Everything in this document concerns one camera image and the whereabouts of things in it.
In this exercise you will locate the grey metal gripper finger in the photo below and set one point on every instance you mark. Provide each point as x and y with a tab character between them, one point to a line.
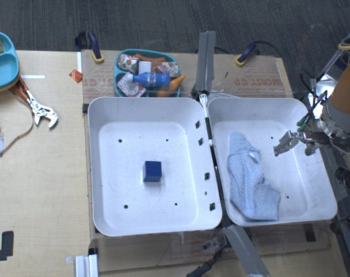
310	150
285	145

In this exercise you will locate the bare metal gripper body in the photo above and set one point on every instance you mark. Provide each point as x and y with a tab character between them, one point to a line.
333	139

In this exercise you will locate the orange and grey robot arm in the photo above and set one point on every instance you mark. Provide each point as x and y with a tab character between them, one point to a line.
342	91

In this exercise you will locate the white plastic tray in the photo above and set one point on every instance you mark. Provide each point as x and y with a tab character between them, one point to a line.
114	166
301	180

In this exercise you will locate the light blue towel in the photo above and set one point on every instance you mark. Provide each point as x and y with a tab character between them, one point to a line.
246	177

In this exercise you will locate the thin black and white rod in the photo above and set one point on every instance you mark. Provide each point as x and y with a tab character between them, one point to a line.
211	143

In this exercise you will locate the brown cardboard board red print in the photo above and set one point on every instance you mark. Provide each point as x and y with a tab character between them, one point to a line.
249	76

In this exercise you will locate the orange carrot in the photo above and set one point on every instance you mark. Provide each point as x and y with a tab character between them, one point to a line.
174	84

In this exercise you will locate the blue cube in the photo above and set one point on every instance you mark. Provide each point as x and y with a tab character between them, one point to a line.
152	171

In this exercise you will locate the brown printed packet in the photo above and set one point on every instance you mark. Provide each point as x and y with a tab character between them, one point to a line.
166	68

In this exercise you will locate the blue plastic bottle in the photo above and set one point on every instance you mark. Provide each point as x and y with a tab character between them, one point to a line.
151	80

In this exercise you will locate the orange sausage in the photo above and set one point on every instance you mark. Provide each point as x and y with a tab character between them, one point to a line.
150	58

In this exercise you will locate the white cube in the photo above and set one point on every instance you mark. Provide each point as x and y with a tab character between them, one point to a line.
144	67

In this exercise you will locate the red and white carton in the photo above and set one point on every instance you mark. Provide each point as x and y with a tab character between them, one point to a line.
130	86

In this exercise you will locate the strawberry print can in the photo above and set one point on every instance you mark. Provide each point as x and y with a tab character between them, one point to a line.
128	63

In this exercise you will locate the teal divided plate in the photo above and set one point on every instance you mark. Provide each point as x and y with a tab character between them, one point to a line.
116	82

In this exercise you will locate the small red packet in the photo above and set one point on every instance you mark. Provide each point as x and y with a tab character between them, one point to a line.
76	76

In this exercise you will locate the blue divided plate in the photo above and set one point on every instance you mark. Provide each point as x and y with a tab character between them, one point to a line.
3	69

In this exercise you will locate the black cylinder on white bracket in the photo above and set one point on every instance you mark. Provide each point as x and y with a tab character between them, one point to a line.
344	176

